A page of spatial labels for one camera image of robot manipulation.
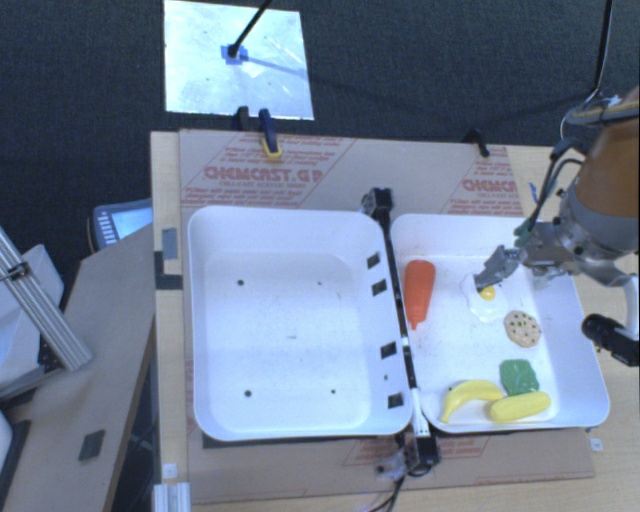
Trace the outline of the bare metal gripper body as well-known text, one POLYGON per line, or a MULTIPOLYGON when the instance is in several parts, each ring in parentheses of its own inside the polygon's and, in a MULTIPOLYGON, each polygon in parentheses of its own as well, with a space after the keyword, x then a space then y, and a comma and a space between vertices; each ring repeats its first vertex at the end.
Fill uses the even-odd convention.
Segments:
POLYGON ((527 226, 524 222, 517 229, 517 248, 521 263, 537 277, 581 274, 605 287, 628 282, 628 275, 615 265, 624 252, 598 242, 579 225, 537 222, 531 230, 527 226))

